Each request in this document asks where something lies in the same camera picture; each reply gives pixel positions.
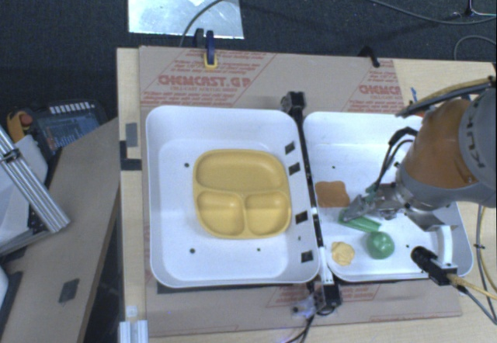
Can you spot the brown biscuit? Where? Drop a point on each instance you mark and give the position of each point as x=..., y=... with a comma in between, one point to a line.
x=331, y=194

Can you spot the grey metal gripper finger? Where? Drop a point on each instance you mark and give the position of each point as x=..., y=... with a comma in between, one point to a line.
x=355, y=208

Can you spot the yellow toy biscuit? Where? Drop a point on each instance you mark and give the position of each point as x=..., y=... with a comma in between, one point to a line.
x=342, y=253

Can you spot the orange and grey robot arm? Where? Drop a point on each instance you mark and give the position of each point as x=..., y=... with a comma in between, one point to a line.
x=446, y=147

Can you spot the green toy vegetable stick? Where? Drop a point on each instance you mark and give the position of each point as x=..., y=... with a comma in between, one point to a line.
x=363, y=224

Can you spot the green toy pepper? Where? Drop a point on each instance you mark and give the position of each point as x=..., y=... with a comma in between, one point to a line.
x=379, y=245

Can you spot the black cylinder on white bracket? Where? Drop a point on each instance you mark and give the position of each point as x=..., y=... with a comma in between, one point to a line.
x=433, y=262

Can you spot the yellow divided plate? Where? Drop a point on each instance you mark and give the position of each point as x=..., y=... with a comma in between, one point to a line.
x=240, y=178

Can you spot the white plastic tray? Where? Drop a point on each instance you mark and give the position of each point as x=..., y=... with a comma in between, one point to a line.
x=349, y=139
x=174, y=198

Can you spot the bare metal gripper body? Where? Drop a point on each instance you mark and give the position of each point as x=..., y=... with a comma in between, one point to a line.
x=388, y=199

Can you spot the thin black and white rod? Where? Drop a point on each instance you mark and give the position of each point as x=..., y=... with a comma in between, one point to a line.
x=306, y=167

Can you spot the brown cardboard board red print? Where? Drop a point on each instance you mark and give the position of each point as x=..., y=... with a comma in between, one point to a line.
x=310, y=77

